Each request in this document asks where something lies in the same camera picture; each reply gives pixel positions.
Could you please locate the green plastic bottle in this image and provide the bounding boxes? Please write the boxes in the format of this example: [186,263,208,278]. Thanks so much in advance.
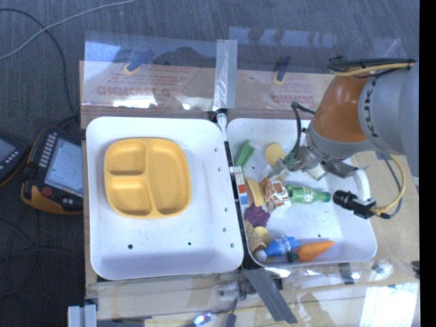
[285,183,332,204]

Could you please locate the white carton red blue print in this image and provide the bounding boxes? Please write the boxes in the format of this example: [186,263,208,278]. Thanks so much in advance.
[230,166,249,206]

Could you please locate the tan waffle cone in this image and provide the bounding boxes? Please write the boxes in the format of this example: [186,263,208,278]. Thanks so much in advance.
[244,219,270,255]

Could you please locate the orange toy carrot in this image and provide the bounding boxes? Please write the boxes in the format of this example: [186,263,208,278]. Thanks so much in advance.
[286,240,336,264]

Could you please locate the white plastic tray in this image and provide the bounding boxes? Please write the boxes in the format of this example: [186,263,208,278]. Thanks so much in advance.
[225,117,378,269]
[84,115,245,281]

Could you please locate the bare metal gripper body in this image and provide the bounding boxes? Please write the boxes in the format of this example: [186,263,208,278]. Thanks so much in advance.
[283,144,324,174]

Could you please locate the small yellow biscuit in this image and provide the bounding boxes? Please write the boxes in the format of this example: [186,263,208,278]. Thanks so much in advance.
[254,225,272,245]

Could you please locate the green toy vegetable stalk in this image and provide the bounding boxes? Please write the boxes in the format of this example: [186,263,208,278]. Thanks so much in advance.
[234,139,256,168]

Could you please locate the orange and white carton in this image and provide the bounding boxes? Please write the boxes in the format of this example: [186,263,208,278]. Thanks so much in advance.
[260,176,292,213]

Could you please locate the black cylinder on white bracket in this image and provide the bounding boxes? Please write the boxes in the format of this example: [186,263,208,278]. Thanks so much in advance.
[332,168,377,220]

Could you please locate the yellow divided plate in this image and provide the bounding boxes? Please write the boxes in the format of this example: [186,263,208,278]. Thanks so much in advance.
[103,137,192,221]

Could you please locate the round yellow biscuit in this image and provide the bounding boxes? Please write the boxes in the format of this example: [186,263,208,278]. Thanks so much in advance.
[264,142,287,167]

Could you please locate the purple toy grapes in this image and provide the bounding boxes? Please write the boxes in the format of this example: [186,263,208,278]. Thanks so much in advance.
[243,204,271,229]

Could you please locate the brown cardboard board red print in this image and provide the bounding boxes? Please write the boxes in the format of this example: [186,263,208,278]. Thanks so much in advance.
[78,59,420,321]

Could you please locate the blue and white bottle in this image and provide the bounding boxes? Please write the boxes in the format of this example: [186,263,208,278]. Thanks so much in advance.
[255,235,300,262]

